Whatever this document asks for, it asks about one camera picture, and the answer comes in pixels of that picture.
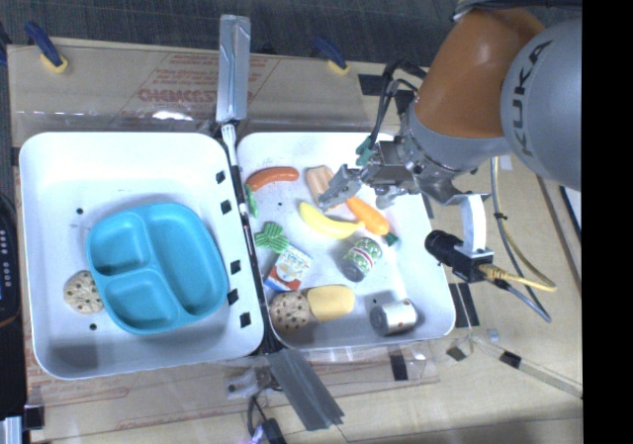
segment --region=yellow clamp tip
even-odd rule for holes
[[[340,76],[345,76],[347,73],[349,73],[349,64],[347,64],[344,68],[341,68],[338,64],[336,64],[333,60],[329,60],[327,62],[327,66],[335,71],[336,73],[338,73]]]
[[[46,66],[53,73],[57,74],[63,73],[68,67],[68,60],[61,54],[59,55],[59,58],[61,59],[61,64],[59,66],[55,66],[52,61],[43,53],[40,54],[40,61],[44,63],[44,66]]]

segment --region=blue plate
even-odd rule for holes
[[[216,243],[183,205],[146,205],[109,216],[91,229],[86,251],[106,310],[132,333],[176,329],[226,299],[228,278]]]

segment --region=orange carrot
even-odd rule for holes
[[[252,191],[257,191],[271,182],[293,181],[298,178],[299,170],[292,166],[272,166],[256,171],[246,179],[245,183]]]
[[[389,233],[389,222],[368,203],[363,202],[357,196],[352,196],[345,201],[345,205],[349,207],[356,219],[365,223],[368,231],[380,235]]]

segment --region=metal can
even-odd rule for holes
[[[372,327],[379,335],[387,336],[406,331],[415,326],[417,311],[408,298],[374,307],[369,312]]]
[[[338,269],[352,282],[360,282],[374,268],[382,257],[383,250],[378,242],[364,236],[349,249],[338,262]]]

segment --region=banana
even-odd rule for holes
[[[312,229],[327,236],[331,236],[332,238],[347,238],[356,231],[356,229],[365,227],[365,223],[362,221],[337,221],[329,218],[308,202],[301,202],[299,204],[299,214],[306,224]]]

